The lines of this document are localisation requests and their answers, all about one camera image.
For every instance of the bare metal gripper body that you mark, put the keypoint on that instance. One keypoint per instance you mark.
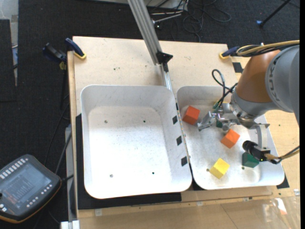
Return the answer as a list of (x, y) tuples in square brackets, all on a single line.
[(240, 118)]

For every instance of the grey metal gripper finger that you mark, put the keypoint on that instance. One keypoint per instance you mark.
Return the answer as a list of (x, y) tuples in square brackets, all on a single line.
[(227, 126), (205, 123)]

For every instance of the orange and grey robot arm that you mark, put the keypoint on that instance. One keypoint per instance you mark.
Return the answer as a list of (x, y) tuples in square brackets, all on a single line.
[(274, 80)]

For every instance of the green cube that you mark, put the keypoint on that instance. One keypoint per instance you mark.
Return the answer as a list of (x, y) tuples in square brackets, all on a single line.
[(249, 162), (219, 124)]

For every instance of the orange cube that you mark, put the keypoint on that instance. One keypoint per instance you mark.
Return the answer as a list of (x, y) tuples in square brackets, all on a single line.
[(230, 138), (190, 116)]

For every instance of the white plastic tray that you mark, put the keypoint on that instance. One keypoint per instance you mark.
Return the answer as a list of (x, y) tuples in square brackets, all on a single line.
[(209, 149), (128, 147)]

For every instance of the yellow cube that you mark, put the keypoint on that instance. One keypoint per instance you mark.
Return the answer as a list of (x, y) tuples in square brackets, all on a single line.
[(219, 168)]

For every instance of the pale wood board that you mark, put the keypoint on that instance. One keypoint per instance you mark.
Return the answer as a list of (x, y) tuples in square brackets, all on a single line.
[(119, 61)]

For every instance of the black cylinder on white bracket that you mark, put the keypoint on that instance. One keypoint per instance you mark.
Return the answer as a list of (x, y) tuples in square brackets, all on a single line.
[(258, 149)]

